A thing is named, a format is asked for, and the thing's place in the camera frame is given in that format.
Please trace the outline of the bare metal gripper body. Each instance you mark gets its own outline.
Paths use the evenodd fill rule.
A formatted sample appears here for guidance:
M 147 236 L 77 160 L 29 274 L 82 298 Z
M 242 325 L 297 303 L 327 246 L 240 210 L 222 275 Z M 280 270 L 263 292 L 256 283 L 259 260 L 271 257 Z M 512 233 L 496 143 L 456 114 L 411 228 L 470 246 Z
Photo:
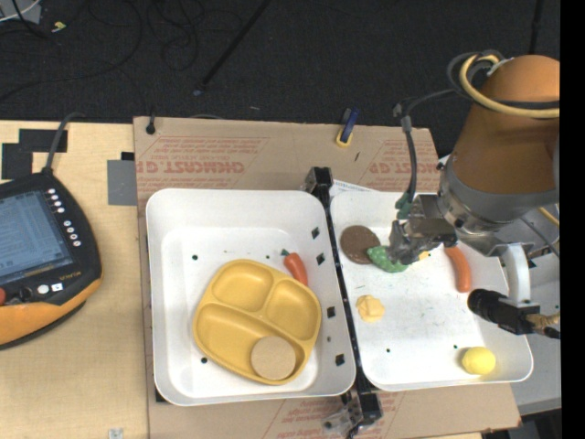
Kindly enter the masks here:
M 402 225 L 407 242 L 424 239 L 426 251 L 441 244 L 447 248 L 457 244 L 455 228 L 443 217 L 437 195 L 419 194 L 412 201 L 406 196 L 396 203 L 395 208 L 396 220 Z

